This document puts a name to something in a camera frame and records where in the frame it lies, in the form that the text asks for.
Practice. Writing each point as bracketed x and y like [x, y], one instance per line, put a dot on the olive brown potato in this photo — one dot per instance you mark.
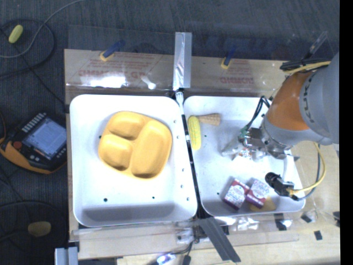
[39, 228]

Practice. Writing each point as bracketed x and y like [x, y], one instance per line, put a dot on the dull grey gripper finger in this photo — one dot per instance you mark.
[257, 154]
[230, 148]

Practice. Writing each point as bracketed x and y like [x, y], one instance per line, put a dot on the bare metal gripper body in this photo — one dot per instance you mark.
[255, 138]

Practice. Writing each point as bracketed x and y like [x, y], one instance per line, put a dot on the brown cardboard board red print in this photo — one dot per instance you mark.
[209, 73]

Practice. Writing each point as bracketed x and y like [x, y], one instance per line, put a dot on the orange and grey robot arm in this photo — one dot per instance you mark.
[286, 112]

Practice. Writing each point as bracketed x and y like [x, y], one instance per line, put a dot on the tan ice cream cone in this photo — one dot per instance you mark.
[211, 119]

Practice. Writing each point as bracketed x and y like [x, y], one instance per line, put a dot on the yellow corn cob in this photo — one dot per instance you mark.
[194, 132]

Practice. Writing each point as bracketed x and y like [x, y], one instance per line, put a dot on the purple carton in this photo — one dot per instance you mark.
[257, 193]

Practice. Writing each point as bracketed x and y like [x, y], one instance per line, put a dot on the red carton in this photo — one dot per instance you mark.
[235, 195]

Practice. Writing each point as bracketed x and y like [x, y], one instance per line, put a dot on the yellow flat wedge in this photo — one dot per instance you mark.
[268, 205]

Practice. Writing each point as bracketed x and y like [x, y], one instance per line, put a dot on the yellow-green oval toy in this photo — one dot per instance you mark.
[15, 33]

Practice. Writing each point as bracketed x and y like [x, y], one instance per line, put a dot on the black cylinder on white bracket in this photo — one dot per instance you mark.
[277, 182]

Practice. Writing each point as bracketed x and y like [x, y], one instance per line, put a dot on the white and orange packet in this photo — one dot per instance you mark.
[244, 153]

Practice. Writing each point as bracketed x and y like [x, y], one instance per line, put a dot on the white plastic tray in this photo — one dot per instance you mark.
[124, 197]
[220, 170]

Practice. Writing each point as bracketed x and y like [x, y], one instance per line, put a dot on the yellow divided plate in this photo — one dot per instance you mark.
[138, 145]

